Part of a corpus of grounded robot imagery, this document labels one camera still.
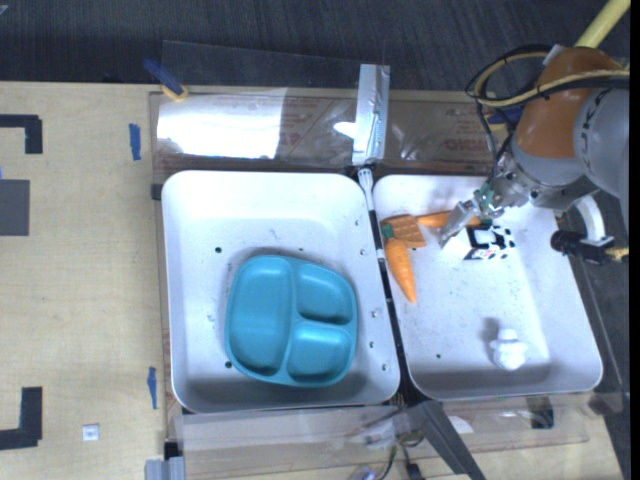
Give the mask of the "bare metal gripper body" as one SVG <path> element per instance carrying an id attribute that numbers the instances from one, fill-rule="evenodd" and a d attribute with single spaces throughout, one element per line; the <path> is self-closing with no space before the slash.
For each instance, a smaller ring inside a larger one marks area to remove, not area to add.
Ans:
<path id="1" fill-rule="evenodd" d="M 520 207 L 529 200 L 530 179 L 518 167 L 498 165 L 491 171 L 473 202 L 478 217 L 500 217 L 507 208 Z"/>

